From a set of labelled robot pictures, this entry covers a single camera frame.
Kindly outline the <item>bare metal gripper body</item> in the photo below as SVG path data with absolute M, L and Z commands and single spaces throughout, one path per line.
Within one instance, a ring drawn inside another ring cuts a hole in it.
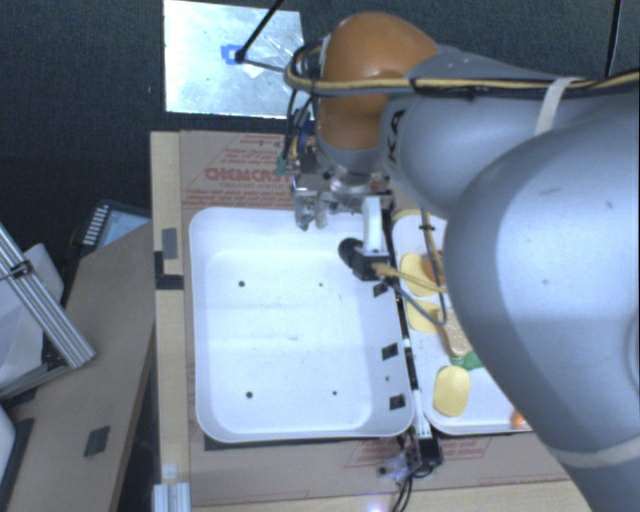
M 308 150 L 291 164 L 292 199 L 296 214 L 361 213 L 369 197 L 390 209 L 394 193 L 376 157 L 334 163 L 324 152 Z

